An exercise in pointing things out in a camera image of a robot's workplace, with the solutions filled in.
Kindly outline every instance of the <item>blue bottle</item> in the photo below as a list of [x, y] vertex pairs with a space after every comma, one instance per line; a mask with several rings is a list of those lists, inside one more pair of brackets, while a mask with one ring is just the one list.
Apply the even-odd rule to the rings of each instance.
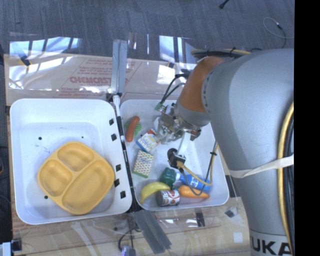
[[[186, 175], [186, 178], [187, 178], [188, 182], [190, 183], [191, 187], [193, 187], [193, 188], [195, 188], [195, 189], [197, 189], [197, 190], [201, 190], [202, 187], [204, 186], [203, 183], [201, 183], [200, 181], [198, 181], [198, 180], [197, 180], [195, 177], [193, 177], [191, 174]], [[176, 181], [181, 181], [181, 182], [183, 182], [183, 184], [188, 185], [185, 177], [184, 177], [180, 172], [177, 172], [177, 173], [176, 173], [176, 175], [175, 175], [175, 180], [176, 180]], [[205, 185], [203, 191], [206, 192], [206, 191], [208, 191], [209, 188], [210, 188], [210, 186]]]

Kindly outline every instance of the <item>banana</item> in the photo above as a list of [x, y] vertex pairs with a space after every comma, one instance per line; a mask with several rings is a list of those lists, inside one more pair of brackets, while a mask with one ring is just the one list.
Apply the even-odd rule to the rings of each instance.
[[170, 187], [163, 183], [163, 182], [159, 182], [159, 181], [154, 181], [151, 182], [147, 185], [145, 185], [142, 189], [141, 189], [141, 200], [140, 203], [143, 204], [145, 199], [152, 195], [155, 192], [158, 191], [162, 191], [162, 190], [170, 190]]

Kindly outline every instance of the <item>gray floor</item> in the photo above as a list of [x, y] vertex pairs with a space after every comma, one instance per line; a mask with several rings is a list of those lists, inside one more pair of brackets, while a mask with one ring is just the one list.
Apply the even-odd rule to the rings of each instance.
[[[30, 37], [85, 39], [80, 54], [110, 56], [112, 40], [135, 35], [140, 48], [131, 57], [159, 60], [159, 36], [193, 40], [195, 48], [257, 51], [294, 48], [294, 0], [1, 0], [0, 45]], [[155, 41], [146, 54], [146, 35]], [[0, 145], [5, 174], [0, 195], [9, 198], [4, 70], [0, 66]], [[10, 239], [10, 209], [0, 199], [0, 243]]]

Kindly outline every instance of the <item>plastic bottle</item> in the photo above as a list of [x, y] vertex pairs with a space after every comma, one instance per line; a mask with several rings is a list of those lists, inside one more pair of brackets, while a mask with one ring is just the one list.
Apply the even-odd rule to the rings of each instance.
[[[198, 181], [198, 180], [197, 180], [195, 177], [193, 177], [191, 174], [186, 175], [186, 178], [187, 178], [188, 182], [190, 183], [191, 187], [193, 187], [193, 188], [195, 188], [195, 189], [197, 189], [197, 190], [201, 190], [202, 187], [204, 186], [203, 183], [201, 183], [200, 181]], [[184, 177], [180, 172], [177, 172], [177, 173], [176, 173], [176, 175], [175, 175], [175, 180], [176, 180], [176, 181], [182, 181], [183, 184], [188, 185], [185, 177]], [[206, 191], [208, 191], [209, 188], [210, 188], [210, 186], [205, 185], [203, 191], [206, 192]]]
[[170, 188], [176, 181], [176, 171], [174, 169], [165, 168], [160, 176], [160, 182], [167, 184]]

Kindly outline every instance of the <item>can label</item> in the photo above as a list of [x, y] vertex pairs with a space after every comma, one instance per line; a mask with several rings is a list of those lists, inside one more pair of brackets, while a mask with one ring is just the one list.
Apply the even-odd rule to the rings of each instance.
[[158, 206], [177, 206], [180, 203], [180, 194], [177, 189], [159, 191], [156, 195]]

